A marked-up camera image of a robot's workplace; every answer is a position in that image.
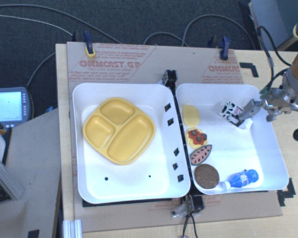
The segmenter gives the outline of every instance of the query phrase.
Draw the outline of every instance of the brown cookie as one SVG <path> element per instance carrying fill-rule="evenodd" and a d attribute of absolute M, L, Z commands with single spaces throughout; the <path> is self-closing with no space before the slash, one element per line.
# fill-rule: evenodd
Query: brown cookie
<path fill-rule="evenodd" d="M 219 172 L 209 164 L 201 164 L 194 170 L 194 177 L 202 188 L 214 188 L 220 182 Z"/>

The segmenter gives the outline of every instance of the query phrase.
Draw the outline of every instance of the wooden table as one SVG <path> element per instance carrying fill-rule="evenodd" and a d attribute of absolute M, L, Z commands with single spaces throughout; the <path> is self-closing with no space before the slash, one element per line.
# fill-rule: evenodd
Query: wooden table
<path fill-rule="evenodd" d="M 62 195 L 64 220 L 75 219 L 73 174 L 71 157 L 71 134 L 69 120 L 69 89 L 67 68 L 67 46 L 56 45 L 57 54 L 57 78 L 58 78 L 58 100 L 60 117 L 60 140 L 62 161 Z M 244 84 L 251 84 L 262 89 L 270 78 L 270 69 L 263 51 L 235 50 L 238 62 L 253 63 L 258 71 L 259 77 L 252 76 L 249 69 L 241 68 Z M 280 52 L 281 56 L 288 62 L 292 62 L 297 53 Z M 275 73 L 286 68 L 277 56 L 271 52 L 275 63 Z M 278 86 L 281 78 L 275 80 L 273 86 Z M 261 238 L 298 238 L 298 142 L 293 140 L 293 132 L 298 128 L 298 113 L 280 115 L 273 121 L 273 127 L 279 143 L 283 158 L 285 160 L 289 177 L 292 178 L 296 195 L 286 199 L 286 207 L 282 207 L 282 216 L 270 218 L 245 219 L 234 221 L 221 221 L 210 223 L 198 223 L 197 234 L 199 237 L 261 237 Z M 183 225 L 172 225 L 163 227 L 137 228 L 116 231 L 101 231 L 83 233 L 85 238 L 151 238 L 151 237 L 180 237 Z M 186 230 L 188 237 L 194 237 L 192 224 Z"/>

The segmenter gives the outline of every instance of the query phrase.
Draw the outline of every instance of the bottle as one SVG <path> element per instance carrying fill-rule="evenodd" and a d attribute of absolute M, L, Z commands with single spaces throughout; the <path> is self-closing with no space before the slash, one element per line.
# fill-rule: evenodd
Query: bottle
<path fill-rule="evenodd" d="M 258 181 L 258 178 L 258 173 L 255 170 L 244 170 L 234 174 L 230 180 L 224 181 L 222 185 L 224 189 L 230 189 L 231 187 L 242 188 L 251 182 Z"/>

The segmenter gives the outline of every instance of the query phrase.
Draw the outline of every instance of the watermelon slice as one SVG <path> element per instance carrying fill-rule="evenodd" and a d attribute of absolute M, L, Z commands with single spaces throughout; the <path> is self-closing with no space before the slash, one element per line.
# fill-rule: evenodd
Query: watermelon slice
<path fill-rule="evenodd" d="M 197 150 L 195 150 L 190 157 L 192 165 L 199 165 L 204 162 L 207 157 L 210 155 L 212 145 L 204 145 Z"/>

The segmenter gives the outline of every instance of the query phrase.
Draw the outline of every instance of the yellow divided plate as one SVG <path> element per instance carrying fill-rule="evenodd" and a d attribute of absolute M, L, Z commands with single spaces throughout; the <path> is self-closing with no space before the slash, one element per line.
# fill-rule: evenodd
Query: yellow divided plate
<path fill-rule="evenodd" d="M 122 98 L 103 102 L 83 127 L 88 143 L 108 160 L 126 165 L 151 143 L 155 125 L 151 118 Z"/>

